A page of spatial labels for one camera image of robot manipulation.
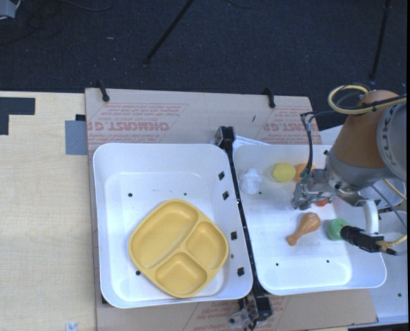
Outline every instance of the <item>yellow plate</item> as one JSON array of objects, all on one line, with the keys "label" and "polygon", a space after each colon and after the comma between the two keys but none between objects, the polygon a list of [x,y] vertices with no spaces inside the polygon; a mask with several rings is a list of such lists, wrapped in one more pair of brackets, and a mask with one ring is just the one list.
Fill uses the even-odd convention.
[{"label": "yellow plate", "polygon": [[202,211],[187,201],[172,199],[136,227],[128,253],[139,271],[164,292],[189,298],[224,265],[228,241]]}]

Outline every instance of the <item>toy chicken leg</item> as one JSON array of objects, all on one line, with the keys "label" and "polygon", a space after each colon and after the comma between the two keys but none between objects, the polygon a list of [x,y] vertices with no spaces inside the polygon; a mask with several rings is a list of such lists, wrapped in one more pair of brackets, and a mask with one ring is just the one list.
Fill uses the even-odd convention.
[{"label": "toy chicken leg", "polygon": [[302,220],[300,221],[299,228],[297,231],[286,237],[289,245],[295,245],[297,240],[306,233],[314,232],[320,227],[320,218],[315,212],[307,212],[303,215]]}]

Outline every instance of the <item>black fabric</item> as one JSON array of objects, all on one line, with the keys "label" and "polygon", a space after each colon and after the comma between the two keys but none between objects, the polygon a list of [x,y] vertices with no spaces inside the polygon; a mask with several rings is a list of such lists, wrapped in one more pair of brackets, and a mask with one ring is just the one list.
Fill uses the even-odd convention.
[{"label": "black fabric", "polygon": [[328,93],[346,83],[407,92],[407,0],[390,0],[375,82],[386,0],[194,0],[144,67],[187,1],[25,0],[0,21],[0,90],[83,92],[99,79],[138,90],[269,88],[309,97],[315,111],[330,110]]}]

